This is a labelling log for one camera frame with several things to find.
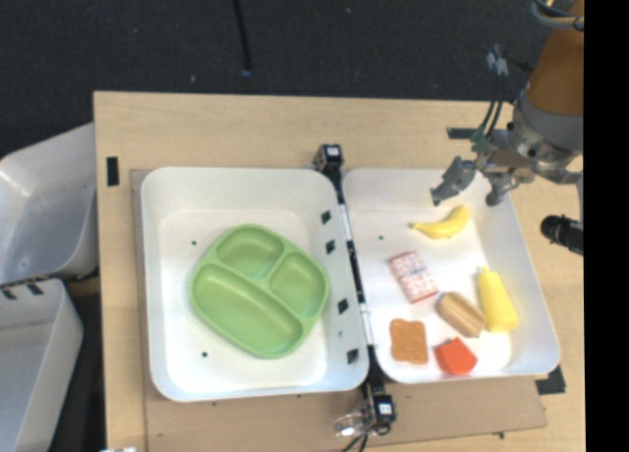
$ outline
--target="green plate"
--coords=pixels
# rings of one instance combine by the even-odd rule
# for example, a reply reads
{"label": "green plate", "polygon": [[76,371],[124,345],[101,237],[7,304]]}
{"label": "green plate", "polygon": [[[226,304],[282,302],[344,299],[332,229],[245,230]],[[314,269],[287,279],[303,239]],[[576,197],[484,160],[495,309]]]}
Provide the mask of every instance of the green plate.
{"label": "green plate", "polygon": [[329,296],[323,267],[284,237],[258,225],[225,232],[201,259],[190,300],[205,324],[261,358],[297,349]]}

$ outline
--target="yellow corn toy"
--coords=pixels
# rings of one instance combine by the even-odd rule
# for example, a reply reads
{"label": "yellow corn toy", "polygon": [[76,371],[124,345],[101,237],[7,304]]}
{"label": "yellow corn toy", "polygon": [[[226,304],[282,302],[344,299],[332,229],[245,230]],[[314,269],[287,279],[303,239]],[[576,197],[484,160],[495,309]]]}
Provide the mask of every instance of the yellow corn toy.
{"label": "yellow corn toy", "polygon": [[498,273],[484,266],[478,280],[486,328],[494,333],[514,329],[518,325],[518,314]]}

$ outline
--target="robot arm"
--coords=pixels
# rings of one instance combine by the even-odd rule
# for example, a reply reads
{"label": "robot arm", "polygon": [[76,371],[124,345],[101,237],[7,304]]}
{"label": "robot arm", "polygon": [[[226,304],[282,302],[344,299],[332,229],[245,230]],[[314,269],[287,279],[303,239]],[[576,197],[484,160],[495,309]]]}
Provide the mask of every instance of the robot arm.
{"label": "robot arm", "polygon": [[[577,185],[582,199],[583,173],[570,172],[567,166],[583,153],[585,0],[572,0],[565,12],[554,8],[555,1],[533,0],[534,16],[553,30],[514,104],[512,121],[506,130],[496,130],[500,103],[495,110],[492,103],[471,136],[476,159],[454,159],[443,182],[431,189],[434,205],[467,188],[476,171],[491,185],[488,205],[499,204],[509,191],[533,182],[536,176],[557,185]],[[506,61],[498,47],[492,49],[488,60],[499,77],[506,76]],[[581,218],[576,222],[549,216],[543,234],[583,254]]]}

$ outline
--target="yellow banana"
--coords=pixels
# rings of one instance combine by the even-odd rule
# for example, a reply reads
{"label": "yellow banana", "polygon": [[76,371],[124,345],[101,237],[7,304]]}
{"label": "yellow banana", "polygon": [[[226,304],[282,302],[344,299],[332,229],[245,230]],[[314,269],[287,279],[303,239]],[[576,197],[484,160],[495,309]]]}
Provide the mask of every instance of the yellow banana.
{"label": "yellow banana", "polygon": [[446,239],[461,232],[470,221],[470,209],[467,205],[459,205],[452,209],[447,218],[431,223],[411,224],[411,228],[421,230],[433,239]]}

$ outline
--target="wooden table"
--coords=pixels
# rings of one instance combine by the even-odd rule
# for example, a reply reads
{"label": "wooden table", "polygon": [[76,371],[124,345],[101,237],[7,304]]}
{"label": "wooden table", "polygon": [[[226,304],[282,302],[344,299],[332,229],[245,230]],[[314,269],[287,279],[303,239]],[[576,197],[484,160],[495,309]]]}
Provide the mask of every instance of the wooden table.
{"label": "wooden table", "polygon": [[[333,437],[331,420],[360,401],[358,391],[194,404],[159,395],[143,360],[132,171],[176,165],[304,167],[322,143],[341,144],[345,170],[443,169],[457,154],[471,158],[469,143],[449,140],[446,127],[476,127],[486,107],[483,102],[97,92],[108,447],[341,450],[348,440]],[[585,450],[583,259],[540,234],[549,214],[579,218],[576,189],[537,179],[512,198],[561,344],[566,393],[541,398],[531,377],[389,384],[399,420],[388,435],[370,438],[369,447],[386,452],[505,446],[510,452]],[[495,435],[503,431],[508,443]]]}

